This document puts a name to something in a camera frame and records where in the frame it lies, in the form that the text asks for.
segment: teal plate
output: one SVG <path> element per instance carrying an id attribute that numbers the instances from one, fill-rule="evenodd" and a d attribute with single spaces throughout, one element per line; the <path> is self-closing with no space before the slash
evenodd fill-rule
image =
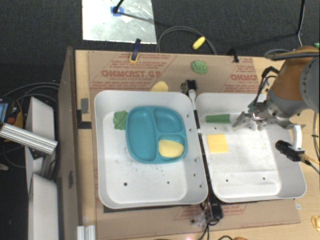
<path id="1" fill-rule="evenodd" d="M 131 156 L 142 163 L 163 164 L 182 159 L 187 152 L 187 135 L 181 116 L 163 106 L 139 106 L 126 117 L 125 137 Z M 178 157 L 159 153 L 159 141 L 170 140 L 184 146 Z"/>

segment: black floor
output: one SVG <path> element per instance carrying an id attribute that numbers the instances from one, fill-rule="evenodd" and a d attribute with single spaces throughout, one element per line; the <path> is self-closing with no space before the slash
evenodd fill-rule
<path id="1" fill-rule="evenodd" d="M 263 56 L 270 49 L 300 46 L 296 31 L 301 0 L 152 0 L 152 5 L 157 37 L 169 27 L 192 27 L 206 35 L 220 55 L 230 48 L 243 56 Z M 320 0 L 306 0 L 304 45 L 319 42 L 319 15 Z M 170 34 L 163 39 L 161 51 L 211 54 L 206 45 L 192 50 L 194 40 L 190 33 Z M 0 96 L 26 84 L 58 83 L 67 46 L 111 51 L 133 48 L 132 44 L 82 40 L 81 0 L 0 0 Z M 153 52 L 155 46 L 142 45 L 141 50 Z M 24 163 L 21 150 L 7 157 L 18 165 Z M 9 166 L 9 171 L 0 171 L 0 239 L 27 239 L 24 170 L 10 165 L 1 154 L 0 163 Z"/>

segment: white tray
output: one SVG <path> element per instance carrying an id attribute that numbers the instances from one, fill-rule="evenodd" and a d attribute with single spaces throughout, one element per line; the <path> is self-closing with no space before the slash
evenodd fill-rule
<path id="1" fill-rule="evenodd" d="M 177 162 L 146 164 L 128 152 L 126 132 L 114 129 L 118 111 L 163 106 L 182 117 L 187 153 Z M 105 90 L 94 100 L 99 197 L 112 209 L 190 205 L 203 202 L 208 185 L 190 99 L 179 92 Z"/>
<path id="2" fill-rule="evenodd" d="M 255 96 L 202 93 L 196 99 L 213 192 L 227 203 L 301 197 L 306 182 L 300 164 L 275 148 L 279 140 L 292 142 L 289 131 L 275 124 L 259 131 L 255 122 L 250 123 L 251 128 L 232 128 Z M 230 114 L 231 123 L 206 123 L 207 115 L 220 114 Z M 225 134 L 228 153 L 210 153 L 207 134 Z"/>

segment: silver metal plate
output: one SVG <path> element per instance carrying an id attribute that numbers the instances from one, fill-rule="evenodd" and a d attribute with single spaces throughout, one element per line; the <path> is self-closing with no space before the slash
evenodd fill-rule
<path id="1" fill-rule="evenodd" d="M 120 12 L 112 8 L 120 0 L 82 0 L 82 37 L 84 40 L 156 44 L 151 0 L 124 0 Z"/>

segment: yellow square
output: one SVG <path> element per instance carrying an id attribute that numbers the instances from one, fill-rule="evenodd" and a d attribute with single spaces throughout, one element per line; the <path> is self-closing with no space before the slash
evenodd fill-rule
<path id="1" fill-rule="evenodd" d="M 208 143 L 210 153 L 229 152 L 226 136 L 223 133 L 208 134 L 206 135 L 206 141 Z"/>

